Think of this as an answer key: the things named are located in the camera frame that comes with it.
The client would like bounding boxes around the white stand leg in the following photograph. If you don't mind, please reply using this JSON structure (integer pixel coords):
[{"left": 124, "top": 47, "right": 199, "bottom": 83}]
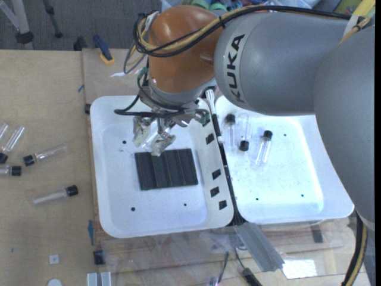
[{"left": 0, "top": 0, "right": 35, "bottom": 45}]

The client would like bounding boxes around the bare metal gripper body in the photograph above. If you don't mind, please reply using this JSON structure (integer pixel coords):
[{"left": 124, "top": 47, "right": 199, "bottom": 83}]
[{"left": 138, "top": 90, "right": 210, "bottom": 128}]

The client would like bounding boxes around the black ribbed rack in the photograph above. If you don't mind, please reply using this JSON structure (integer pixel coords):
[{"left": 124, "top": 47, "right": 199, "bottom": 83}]
[{"left": 134, "top": 148, "right": 199, "bottom": 191}]

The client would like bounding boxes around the white plastic tray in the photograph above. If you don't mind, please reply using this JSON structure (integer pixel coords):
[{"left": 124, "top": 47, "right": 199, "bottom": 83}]
[
  {"left": 214, "top": 95, "right": 356, "bottom": 226},
  {"left": 89, "top": 95, "right": 235, "bottom": 239}
]

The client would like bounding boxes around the black tripod leg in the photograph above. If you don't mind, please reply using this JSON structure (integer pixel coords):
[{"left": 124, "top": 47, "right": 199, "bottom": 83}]
[{"left": 33, "top": 0, "right": 64, "bottom": 39}]

